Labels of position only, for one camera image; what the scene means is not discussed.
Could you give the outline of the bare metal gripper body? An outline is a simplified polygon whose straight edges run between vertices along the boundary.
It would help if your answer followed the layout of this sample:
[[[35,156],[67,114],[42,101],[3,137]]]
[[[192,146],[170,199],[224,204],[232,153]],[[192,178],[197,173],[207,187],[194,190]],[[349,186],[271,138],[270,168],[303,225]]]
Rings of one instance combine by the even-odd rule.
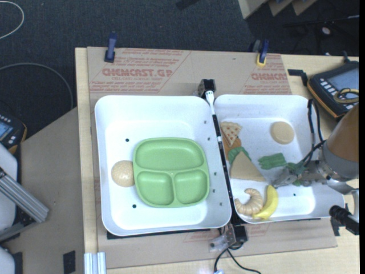
[[[347,184],[349,179],[332,170],[324,160],[310,161],[305,173],[305,179],[325,184],[342,195],[351,193],[351,186]]]

